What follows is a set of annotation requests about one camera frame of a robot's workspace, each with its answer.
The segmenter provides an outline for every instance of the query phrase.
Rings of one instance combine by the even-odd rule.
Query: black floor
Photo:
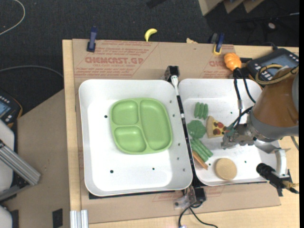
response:
[[[276,31],[265,21],[236,23],[239,19],[284,16],[299,12],[299,0],[265,0],[246,13],[240,5],[230,14],[220,3],[203,16],[198,0],[19,0],[26,9],[22,23],[0,35],[0,70],[14,66],[43,66],[62,73],[62,40],[88,38],[92,25],[97,39],[144,40],[149,28],[158,33],[150,41],[207,43],[214,32],[225,33],[225,44],[299,46],[299,16],[282,17]],[[22,17],[22,7],[0,0],[0,33]],[[24,113],[64,87],[63,79],[48,70],[22,68],[0,71],[0,88],[23,106]]]

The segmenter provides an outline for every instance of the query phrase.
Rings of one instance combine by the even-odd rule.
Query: yellow banana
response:
[[[146,33],[144,34],[145,40],[148,41],[149,38],[150,38],[150,35],[155,34],[156,32],[157,32],[157,30],[154,29],[154,28],[148,29],[148,30],[146,31]]]

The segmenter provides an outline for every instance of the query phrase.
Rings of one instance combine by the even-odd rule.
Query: wooden stick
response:
[[[204,169],[208,170],[208,165],[200,158],[199,154],[197,154],[195,151],[192,151],[192,155]]]

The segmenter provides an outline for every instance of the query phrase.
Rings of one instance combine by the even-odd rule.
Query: orange pumpkin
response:
[[[237,67],[242,67],[242,62],[239,56],[235,53],[229,52],[224,55],[224,61],[226,67],[229,68],[231,71],[236,69]]]

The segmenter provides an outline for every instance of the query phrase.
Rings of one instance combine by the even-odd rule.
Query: pizza slice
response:
[[[223,136],[227,127],[223,123],[214,119],[214,117],[208,116],[206,129],[208,138],[214,138]]]

